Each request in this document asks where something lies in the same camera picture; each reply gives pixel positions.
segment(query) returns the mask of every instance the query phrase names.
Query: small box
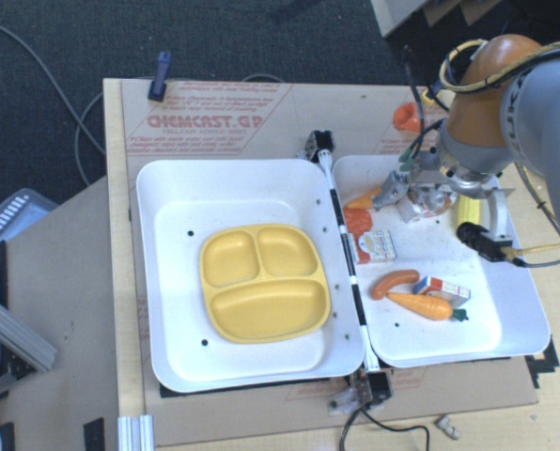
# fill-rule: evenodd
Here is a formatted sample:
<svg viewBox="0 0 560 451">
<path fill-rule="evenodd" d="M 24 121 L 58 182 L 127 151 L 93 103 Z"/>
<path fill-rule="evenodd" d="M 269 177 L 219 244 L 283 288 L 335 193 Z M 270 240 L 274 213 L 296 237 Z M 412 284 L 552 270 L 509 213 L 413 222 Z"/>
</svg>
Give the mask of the small box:
<svg viewBox="0 0 560 451">
<path fill-rule="evenodd" d="M 454 309 L 470 299 L 470 290 L 468 288 L 445 282 L 430 275 L 415 285 L 413 293 L 440 297 L 449 301 Z"/>
<path fill-rule="evenodd" d="M 357 241 L 359 249 L 369 255 L 368 262 L 395 260 L 395 246 L 388 229 L 372 229 L 364 232 Z"/>
</svg>

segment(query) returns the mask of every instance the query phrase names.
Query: wire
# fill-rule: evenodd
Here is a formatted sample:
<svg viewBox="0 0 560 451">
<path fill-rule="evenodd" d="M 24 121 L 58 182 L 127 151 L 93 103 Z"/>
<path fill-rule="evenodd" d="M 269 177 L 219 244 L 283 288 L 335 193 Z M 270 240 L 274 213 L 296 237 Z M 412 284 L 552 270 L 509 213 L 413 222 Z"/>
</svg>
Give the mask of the wire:
<svg viewBox="0 0 560 451">
<path fill-rule="evenodd" d="M 535 247 L 527 247 L 526 249 L 514 249 L 514 255 L 524 256 L 525 254 L 531 254 L 534 252 L 547 252 L 547 251 L 554 251 L 556 249 L 560 249 L 560 242 L 556 244 L 545 244 L 545 245 L 537 245 Z"/>
<path fill-rule="evenodd" d="M 427 86 L 428 96 L 439 105 L 445 112 L 449 112 L 449 107 L 441 100 L 441 98 L 435 93 L 432 86 Z"/>
<path fill-rule="evenodd" d="M 408 79 L 408 85 L 410 86 L 410 90 L 412 91 L 413 99 L 415 100 L 415 105 L 418 110 L 418 118 L 420 119 L 420 132 L 423 132 L 426 127 L 424 104 L 422 103 L 420 93 L 418 92 L 418 88 L 413 80 L 412 67 L 410 65 L 409 58 L 414 59 L 413 52 L 409 45 L 405 45 L 401 50 L 401 64 L 403 65 L 403 69 L 405 70 L 405 75 Z"/>
<path fill-rule="evenodd" d="M 447 55 L 447 57 L 445 58 L 445 60 L 441 65 L 441 68 L 439 69 L 439 79 L 441 80 L 441 83 L 444 88 L 456 93 L 465 93 L 465 94 L 471 94 L 471 93 L 488 90 L 491 88 L 496 88 L 504 81 L 511 78 L 514 74 L 522 70 L 525 70 L 531 66 L 534 66 L 538 61 L 557 58 L 560 56 L 560 52 L 559 52 L 560 40 L 558 40 L 556 42 L 543 45 L 542 47 L 535 49 L 533 52 L 530 52 L 529 54 L 523 55 L 522 57 L 514 60 L 509 65 L 505 66 L 499 72 L 493 73 L 492 75 L 488 76 L 484 80 L 474 82 L 472 84 L 468 84 L 465 86 L 455 84 L 453 82 L 452 76 L 449 77 L 447 76 L 447 74 L 450 71 L 449 69 L 451 68 L 451 62 L 463 50 L 467 50 L 471 48 L 480 48 L 485 43 L 486 41 L 483 39 L 469 40 L 456 47 Z"/>
<path fill-rule="evenodd" d="M 528 170 L 526 169 L 526 167 L 524 165 L 522 165 L 519 162 L 514 162 L 514 165 L 516 166 L 516 170 L 518 171 L 518 174 L 521 177 L 521 180 L 522 180 L 522 183 L 524 184 L 524 187 L 526 187 L 526 190 L 528 191 L 528 193 L 533 197 L 533 199 L 537 203 L 537 208 L 541 209 L 543 211 L 543 213 L 545 214 L 545 217 L 547 217 L 548 221 L 550 221 L 550 224 L 553 226 L 555 231 L 558 233 L 558 236 L 560 236 L 560 226 L 558 225 L 557 221 L 555 220 L 555 216 L 553 215 L 553 212 L 551 212 L 547 208 L 547 206 L 545 205 L 545 201 L 543 201 L 543 199 L 541 199 L 541 197 L 539 196 L 537 189 L 533 185 L 533 182 L 531 182 L 531 179 L 528 175 Z"/>
<path fill-rule="evenodd" d="M 343 430 L 340 434 L 340 439 L 338 441 L 339 451 L 345 451 L 345 441 L 347 440 L 347 434 L 349 433 L 349 430 L 350 430 L 352 424 L 355 422 L 355 419 L 357 419 L 357 416 L 359 415 L 359 413 L 363 414 L 367 419 L 369 419 L 376 426 L 378 426 L 382 429 L 386 429 L 387 431 L 409 432 L 409 431 L 414 431 L 414 430 L 417 430 L 417 429 L 422 429 L 426 434 L 426 451 L 428 451 L 430 449 L 430 431 L 428 431 L 428 428 L 426 426 L 417 425 L 417 426 L 410 426 L 410 427 L 407 427 L 407 428 L 392 428 L 392 427 L 386 426 L 385 424 L 381 423 L 380 421 L 377 421 L 376 419 L 374 419 L 366 411 L 367 406 L 368 406 L 368 404 L 365 404 L 364 406 L 361 406 L 360 408 L 357 408 L 351 414 L 351 416 L 349 417 L 349 419 L 345 423 L 345 426 L 343 427 Z"/>
<path fill-rule="evenodd" d="M 241 81 L 242 82 L 251 82 L 251 81 L 256 80 L 256 79 L 273 80 L 275 82 L 279 82 L 280 84 L 285 84 L 286 83 L 280 77 L 276 77 L 275 75 L 271 75 L 269 73 L 253 73 L 251 75 L 248 75 L 247 77 L 244 77 Z"/>
<path fill-rule="evenodd" d="M 36 60 L 36 62 L 38 62 L 38 65 L 42 68 L 42 70 L 44 71 L 44 73 L 46 74 L 48 79 L 51 81 L 51 84 L 53 84 L 53 87 L 56 90 L 56 92 L 58 93 L 59 97 L 61 98 L 61 100 L 63 101 L 63 103 L 67 107 L 67 109 L 70 111 L 73 119 L 77 122 L 77 124 L 80 126 L 80 128 L 82 129 L 82 131 L 84 132 L 86 137 L 90 140 L 90 142 L 94 145 L 94 147 L 96 147 L 99 150 L 100 153 L 104 154 L 104 148 L 102 148 L 101 144 L 99 144 L 99 142 L 90 133 L 90 131 L 87 129 L 86 125 L 84 125 L 83 120 L 78 117 L 78 115 L 75 112 L 75 110 L 73 109 L 73 106 L 71 105 L 69 99 L 65 95 L 65 92 L 63 92 L 63 89 L 60 87 L 60 85 L 58 84 L 56 79 L 53 77 L 51 71 L 48 69 L 48 67 L 46 67 L 46 64 L 44 64 L 44 62 L 38 56 L 38 54 L 36 54 L 36 52 L 34 52 L 32 50 L 32 48 L 27 43 L 25 43 L 20 37 L 18 37 L 16 34 L 11 32 L 10 30 L 6 29 L 4 26 L 0 25 L 0 31 L 3 32 L 8 37 L 10 37 L 11 39 L 15 40 L 17 43 L 19 43 L 34 58 L 34 60 Z"/>
<path fill-rule="evenodd" d="M 102 99 L 102 92 L 97 95 L 91 103 L 88 104 L 80 119 L 82 122 L 86 119 L 87 115 L 90 111 L 94 108 L 94 106 L 98 103 L 98 101 Z M 86 187 L 89 187 L 92 182 L 86 176 L 86 172 L 84 171 L 84 166 L 82 165 L 82 160 L 80 158 L 80 134 L 82 132 L 82 128 L 78 125 L 75 128 L 75 138 L 73 139 L 73 155 L 75 156 L 75 166 L 77 167 L 78 172 L 80 173 L 80 177 L 84 181 Z"/>
<path fill-rule="evenodd" d="M 424 138 L 426 137 L 427 133 L 439 129 L 443 124 L 443 121 L 444 118 L 441 118 L 436 122 L 430 124 L 423 131 L 421 131 L 420 134 L 413 140 L 413 142 L 409 146 L 409 149 L 412 151 L 411 153 L 412 159 L 414 159 L 416 155 L 418 155 L 418 152 L 422 148 L 422 144 L 424 143 Z"/>
</svg>

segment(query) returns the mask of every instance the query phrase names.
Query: orange toy food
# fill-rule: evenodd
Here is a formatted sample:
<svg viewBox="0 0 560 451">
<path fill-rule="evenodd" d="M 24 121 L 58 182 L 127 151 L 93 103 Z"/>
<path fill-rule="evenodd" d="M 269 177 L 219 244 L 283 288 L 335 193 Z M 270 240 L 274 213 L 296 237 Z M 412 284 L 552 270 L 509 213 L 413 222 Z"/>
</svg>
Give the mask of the orange toy food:
<svg viewBox="0 0 560 451">
<path fill-rule="evenodd" d="M 364 232 L 372 228 L 372 216 L 365 209 L 343 209 L 345 217 L 345 226 L 347 230 L 353 234 L 357 240 Z"/>
<path fill-rule="evenodd" d="M 440 297 L 399 292 L 389 292 L 386 297 L 425 318 L 433 320 L 455 318 L 460 321 L 466 319 L 464 309 L 453 309 L 445 299 Z"/>
<path fill-rule="evenodd" d="M 343 217 L 345 217 L 345 226 L 347 230 L 352 234 L 356 242 L 360 236 L 364 234 L 364 232 L 370 230 L 373 225 L 372 216 L 366 209 L 344 208 Z M 370 254 L 363 252 L 357 245 L 356 248 L 360 263 L 364 264 L 369 262 Z"/>
<path fill-rule="evenodd" d="M 372 299 L 382 299 L 397 284 L 414 283 L 419 280 L 420 272 L 416 269 L 389 272 L 372 288 Z"/>
<path fill-rule="evenodd" d="M 364 195 L 357 197 L 356 199 L 351 200 L 345 206 L 347 209 L 372 209 L 374 205 L 372 204 L 372 197 L 381 193 L 381 188 L 372 189 L 369 192 L 366 192 Z"/>
<path fill-rule="evenodd" d="M 398 131 L 420 132 L 420 117 L 415 102 L 407 102 L 393 113 L 393 124 Z"/>
</svg>

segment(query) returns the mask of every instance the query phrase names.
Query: black clip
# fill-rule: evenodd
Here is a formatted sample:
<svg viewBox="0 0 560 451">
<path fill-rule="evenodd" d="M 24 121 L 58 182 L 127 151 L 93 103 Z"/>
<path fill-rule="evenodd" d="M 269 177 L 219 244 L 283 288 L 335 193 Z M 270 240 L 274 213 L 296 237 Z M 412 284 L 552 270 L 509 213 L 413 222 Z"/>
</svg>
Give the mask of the black clip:
<svg viewBox="0 0 560 451">
<path fill-rule="evenodd" d="M 307 160 L 318 163 L 318 153 L 321 150 L 334 150 L 334 139 L 332 131 L 312 131 L 309 133 L 307 142 L 305 142 L 305 154 Z"/>
<path fill-rule="evenodd" d="M 155 80 L 150 83 L 150 89 L 148 90 L 148 99 L 150 101 L 163 101 L 165 89 L 167 88 L 165 80 L 169 73 L 169 67 L 171 67 L 171 54 L 169 52 L 161 52 L 157 65 L 157 75 L 155 75 Z"/>
</svg>

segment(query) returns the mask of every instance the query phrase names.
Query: cardboard sheet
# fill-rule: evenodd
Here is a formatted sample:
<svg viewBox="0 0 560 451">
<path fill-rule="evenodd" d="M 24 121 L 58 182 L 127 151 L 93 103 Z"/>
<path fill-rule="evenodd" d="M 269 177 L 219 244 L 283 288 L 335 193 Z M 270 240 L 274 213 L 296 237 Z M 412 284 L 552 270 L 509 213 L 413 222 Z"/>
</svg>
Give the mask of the cardboard sheet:
<svg viewBox="0 0 560 451">
<path fill-rule="evenodd" d="M 393 114 L 413 101 L 404 86 L 320 86 L 170 82 L 165 101 L 147 98 L 149 81 L 122 81 L 134 265 L 147 412 L 157 445 L 195 443 L 343 426 L 328 413 L 342 378 L 174 395 L 152 371 L 144 257 L 135 180 L 158 159 L 254 159 L 299 156 L 313 130 L 333 132 L 334 161 L 356 154 L 400 153 L 417 132 L 400 131 Z M 443 117 L 430 107 L 427 123 Z M 431 145 L 433 135 L 427 145 Z M 381 420 L 518 406 L 537 401 L 524 358 L 390 368 L 394 395 Z"/>
<path fill-rule="evenodd" d="M 95 446 L 116 446 L 107 198 L 103 178 L 7 242 L 8 309 L 57 349 L 53 370 L 0 399 L 16 451 L 85 449 L 87 429 Z"/>
</svg>

